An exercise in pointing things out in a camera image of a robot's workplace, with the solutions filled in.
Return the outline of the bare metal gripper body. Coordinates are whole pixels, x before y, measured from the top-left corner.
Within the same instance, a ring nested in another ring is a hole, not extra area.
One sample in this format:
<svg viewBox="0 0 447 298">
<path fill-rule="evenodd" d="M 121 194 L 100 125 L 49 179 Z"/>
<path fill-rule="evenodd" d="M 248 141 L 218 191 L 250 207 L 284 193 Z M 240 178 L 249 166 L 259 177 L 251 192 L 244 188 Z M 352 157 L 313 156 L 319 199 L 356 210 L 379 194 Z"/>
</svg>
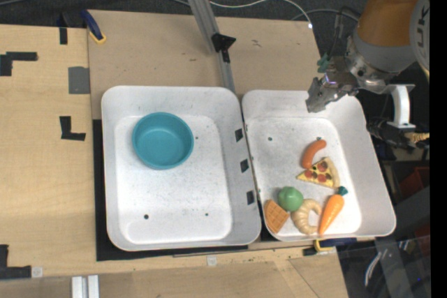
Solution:
<svg viewBox="0 0 447 298">
<path fill-rule="evenodd" d="M 352 96 L 361 89 L 382 94 L 394 77 L 394 47 L 349 44 L 343 55 L 322 56 L 324 96 Z"/>
</svg>

